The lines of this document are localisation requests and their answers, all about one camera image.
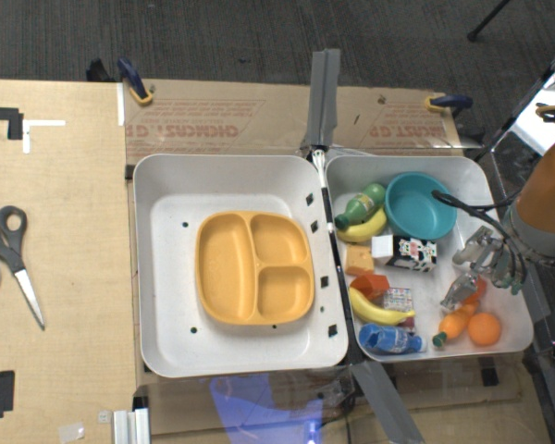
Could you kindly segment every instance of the orange ball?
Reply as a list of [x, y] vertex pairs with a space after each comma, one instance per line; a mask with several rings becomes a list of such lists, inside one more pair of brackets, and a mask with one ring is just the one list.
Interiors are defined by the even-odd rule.
[[500, 340], [501, 322], [491, 313], [477, 313], [471, 317], [466, 330], [476, 345], [493, 345]]

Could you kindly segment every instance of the cardboard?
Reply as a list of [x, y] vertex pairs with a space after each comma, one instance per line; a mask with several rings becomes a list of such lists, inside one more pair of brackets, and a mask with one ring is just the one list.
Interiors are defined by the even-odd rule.
[[[194, 80], [145, 80], [153, 102], [126, 89], [128, 163], [155, 153], [294, 154], [306, 132], [310, 87]], [[457, 154], [449, 108], [426, 109], [440, 93], [338, 88], [334, 145], [379, 154]]]

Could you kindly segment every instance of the yellow divided plate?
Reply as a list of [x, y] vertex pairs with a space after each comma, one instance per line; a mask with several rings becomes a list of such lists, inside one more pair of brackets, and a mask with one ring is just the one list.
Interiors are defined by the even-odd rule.
[[229, 324], [280, 324], [302, 317], [315, 297], [308, 240], [291, 218], [228, 211], [197, 232], [195, 276], [205, 311]]

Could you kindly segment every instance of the toy banana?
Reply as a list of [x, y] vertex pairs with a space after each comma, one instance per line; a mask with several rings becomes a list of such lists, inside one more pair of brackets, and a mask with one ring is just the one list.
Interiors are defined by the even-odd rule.
[[369, 241], [372, 237], [378, 235], [387, 225], [387, 215], [384, 207], [380, 207], [373, 216], [366, 220], [363, 224], [349, 226], [346, 229], [338, 229], [337, 236], [341, 241], [349, 243], [359, 243], [361, 241]]
[[376, 306], [373, 302], [368, 301], [356, 288], [349, 288], [349, 292], [353, 312], [365, 322], [381, 326], [396, 326], [408, 317], [415, 316], [413, 309], [403, 313]]

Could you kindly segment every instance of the white tape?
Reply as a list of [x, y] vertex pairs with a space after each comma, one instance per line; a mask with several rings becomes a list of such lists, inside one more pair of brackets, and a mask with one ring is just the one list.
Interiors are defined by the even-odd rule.
[[126, 123], [126, 106], [123, 94], [123, 83], [117, 83], [117, 123], [120, 127]]
[[97, 414], [96, 422], [100, 425], [108, 425], [109, 423], [111, 423], [112, 415], [113, 413], [111, 413], [109, 410], [102, 410]]
[[72, 442], [73, 440], [84, 438], [84, 424], [74, 423], [72, 425], [62, 425], [57, 429], [59, 433], [59, 441], [61, 444]]
[[66, 120], [24, 120], [22, 121], [22, 153], [31, 152], [31, 127], [64, 127]]

